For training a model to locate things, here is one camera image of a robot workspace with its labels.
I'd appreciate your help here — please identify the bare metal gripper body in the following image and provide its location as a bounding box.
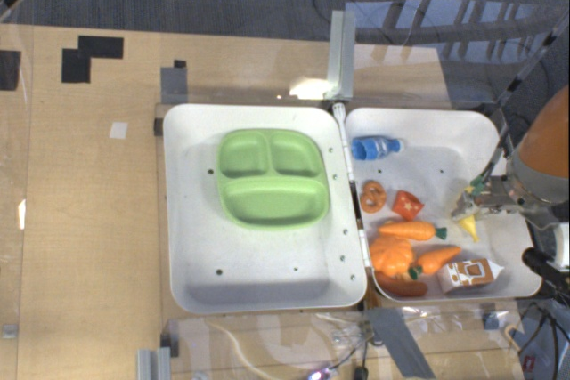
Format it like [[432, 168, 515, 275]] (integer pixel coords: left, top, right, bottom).
[[472, 175, 525, 215]]

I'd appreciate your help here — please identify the yellow banana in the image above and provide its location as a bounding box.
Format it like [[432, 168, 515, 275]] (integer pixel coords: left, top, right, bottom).
[[458, 214, 482, 244]]

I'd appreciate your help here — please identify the orange carrot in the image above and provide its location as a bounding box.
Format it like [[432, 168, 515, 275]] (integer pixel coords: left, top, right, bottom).
[[378, 220, 448, 243], [408, 245, 463, 281]]

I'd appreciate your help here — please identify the brown and white carton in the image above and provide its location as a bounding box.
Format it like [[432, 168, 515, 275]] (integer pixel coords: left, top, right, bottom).
[[436, 257, 506, 296]]

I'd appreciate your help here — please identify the white plastic tray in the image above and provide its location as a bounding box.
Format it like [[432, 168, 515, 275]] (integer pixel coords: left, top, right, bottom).
[[345, 107, 545, 304], [162, 103, 369, 316]]

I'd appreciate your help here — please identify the brown pretzel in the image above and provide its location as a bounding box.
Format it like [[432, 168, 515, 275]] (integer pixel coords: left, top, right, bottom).
[[359, 180, 387, 214]]

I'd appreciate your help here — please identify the brown sausage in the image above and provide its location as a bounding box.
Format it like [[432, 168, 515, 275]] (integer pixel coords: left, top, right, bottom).
[[375, 271, 429, 299]]

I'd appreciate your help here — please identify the blue plastic bottle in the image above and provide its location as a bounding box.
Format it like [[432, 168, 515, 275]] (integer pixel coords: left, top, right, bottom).
[[351, 135, 406, 162]]

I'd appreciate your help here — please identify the thin black and white rod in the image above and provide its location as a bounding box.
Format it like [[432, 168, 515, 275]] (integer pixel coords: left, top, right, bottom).
[[332, 101, 373, 271]]

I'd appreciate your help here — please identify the green divided plate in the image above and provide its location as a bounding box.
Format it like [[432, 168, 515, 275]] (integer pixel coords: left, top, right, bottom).
[[216, 127, 332, 233]]

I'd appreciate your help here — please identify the black cylinder on white bracket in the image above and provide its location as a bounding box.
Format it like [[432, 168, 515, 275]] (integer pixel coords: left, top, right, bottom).
[[522, 222, 570, 295]]

